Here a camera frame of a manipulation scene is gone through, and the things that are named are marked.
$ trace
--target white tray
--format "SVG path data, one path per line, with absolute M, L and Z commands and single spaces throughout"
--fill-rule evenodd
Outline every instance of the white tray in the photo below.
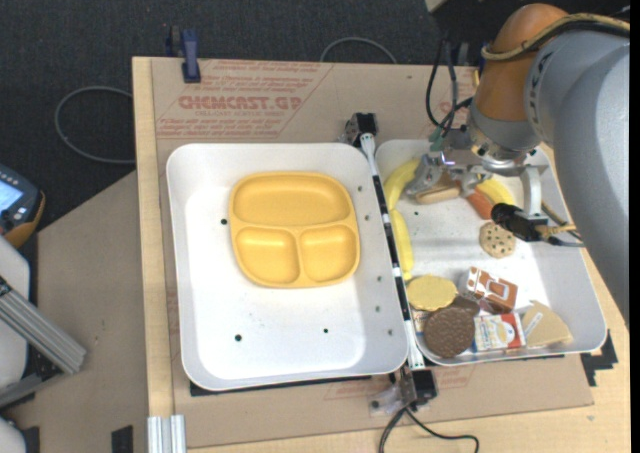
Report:
M 321 288 L 249 281 L 236 263 L 229 196 L 245 176 L 317 171 L 349 192 L 360 234 L 350 278 Z M 211 391 L 390 373 L 407 340 L 369 165 L 346 144 L 189 144 L 167 162 L 182 361 Z
M 380 145 L 376 161 L 385 179 L 400 165 L 426 153 L 426 140 L 391 140 Z M 531 165 L 549 165 L 543 151 L 530 156 Z M 522 206 L 522 185 L 518 178 L 496 176 L 510 190 L 516 205 Z M 568 217 L 562 196 L 549 167 L 541 176 L 542 198 L 560 216 Z M 480 227 L 486 223 L 463 198 L 420 205 L 403 197 L 396 209 L 409 229 L 415 267 L 414 277 L 434 274 L 458 283 L 470 266 L 518 285 L 517 308 L 530 300 L 548 305 L 567 323 L 573 341 L 545 348 L 520 348 L 509 352 L 466 351 L 452 359 L 431 352 L 418 335 L 418 346 L 429 360 L 441 365 L 462 365 L 504 359 L 524 359 L 548 355 L 590 352 L 606 339 L 606 324 L 580 249 L 555 247 L 543 242 L 518 241 L 513 255 L 495 259 L 480 247 Z

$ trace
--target yellow round object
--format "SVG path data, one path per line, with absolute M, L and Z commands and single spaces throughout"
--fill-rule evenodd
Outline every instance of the yellow round object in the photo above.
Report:
M 423 275 L 413 279 L 407 287 L 407 298 L 414 309 L 437 311 L 447 307 L 458 294 L 453 281 L 436 275 Z

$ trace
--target yellow lunch tray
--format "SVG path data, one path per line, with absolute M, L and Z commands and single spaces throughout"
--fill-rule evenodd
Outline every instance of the yellow lunch tray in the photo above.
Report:
M 360 261 L 349 193 L 317 172 L 262 172 L 241 179 L 229 202 L 231 242 L 247 278 L 277 288 L 344 281 Z

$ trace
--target banana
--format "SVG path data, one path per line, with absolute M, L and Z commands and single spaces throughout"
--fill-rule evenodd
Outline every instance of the banana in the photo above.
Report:
M 391 219 L 391 229 L 393 230 L 393 238 L 396 242 L 402 277 L 405 281 L 408 281 L 412 277 L 411 270 L 413 270 L 414 263 L 409 228 L 404 221 L 404 217 L 397 209 L 389 211 L 389 218 Z
M 492 204 L 498 204 L 504 202 L 506 204 L 515 204 L 511 192 L 500 181 L 493 178 L 483 181 L 475 188 L 478 192 L 483 194 Z
M 417 158 L 403 163 L 386 179 L 382 188 L 384 190 L 384 198 L 387 201 L 387 209 L 392 210 L 396 207 L 404 187 L 415 177 L 419 164 L 420 160 Z

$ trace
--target blue clamp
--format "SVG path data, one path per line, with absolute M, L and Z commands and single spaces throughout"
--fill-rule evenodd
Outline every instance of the blue clamp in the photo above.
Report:
M 182 77 L 185 83 L 200 83 L 200 67 L 198 66 L 198 37 L 195 30 L 184 30 L 180 36 L 184 63 Z

